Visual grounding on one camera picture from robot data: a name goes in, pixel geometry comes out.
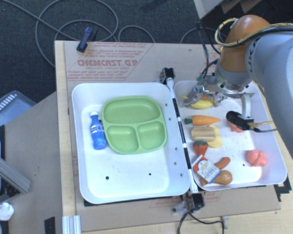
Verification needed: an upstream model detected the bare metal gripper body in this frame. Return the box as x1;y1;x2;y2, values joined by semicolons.
201;73;248;99

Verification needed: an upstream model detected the yellow banana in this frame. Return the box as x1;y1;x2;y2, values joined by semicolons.
182;95;214;110

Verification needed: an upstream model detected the orange carrot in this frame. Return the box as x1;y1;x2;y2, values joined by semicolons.
184;115;221;126

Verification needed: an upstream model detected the thin black and white rod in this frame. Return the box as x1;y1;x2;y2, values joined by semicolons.
166;78;199;194

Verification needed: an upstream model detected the pink toy food piece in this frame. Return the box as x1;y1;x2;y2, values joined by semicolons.
230;121;245;134

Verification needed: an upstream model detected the tan hot dog bun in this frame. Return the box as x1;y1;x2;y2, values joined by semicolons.
190;126;216;142

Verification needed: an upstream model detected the yellow cheese slice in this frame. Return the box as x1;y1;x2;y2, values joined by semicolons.
207;124;223;149

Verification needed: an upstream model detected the red strawberry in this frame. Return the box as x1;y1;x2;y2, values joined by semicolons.
192;141;209;157

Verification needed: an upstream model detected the white plastic tray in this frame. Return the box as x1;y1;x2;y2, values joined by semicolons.
71;82;191;204
173;79;288;192

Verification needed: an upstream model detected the green divided plate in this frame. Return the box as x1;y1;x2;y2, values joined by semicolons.
101;96;167;155

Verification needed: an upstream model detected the brown sausage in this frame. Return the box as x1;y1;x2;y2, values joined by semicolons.
213;156;231;170

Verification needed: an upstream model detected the pink lumpy toy food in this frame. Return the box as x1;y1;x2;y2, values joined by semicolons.
246;149;268;167

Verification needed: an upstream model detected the white and orange carton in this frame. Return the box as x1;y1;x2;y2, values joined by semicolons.
191;155;221;184

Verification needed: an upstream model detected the brown cardboard board, red print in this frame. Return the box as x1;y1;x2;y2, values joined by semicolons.
63;40;282;233

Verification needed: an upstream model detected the blue bottle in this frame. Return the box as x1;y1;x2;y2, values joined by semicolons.
89;111;108;150

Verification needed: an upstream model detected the black cylinder on white bracket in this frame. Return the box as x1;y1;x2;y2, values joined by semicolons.
226;93;256;131

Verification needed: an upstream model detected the black block with thin wires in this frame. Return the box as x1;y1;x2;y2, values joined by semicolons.
159;67;175;85
183;192;206;213

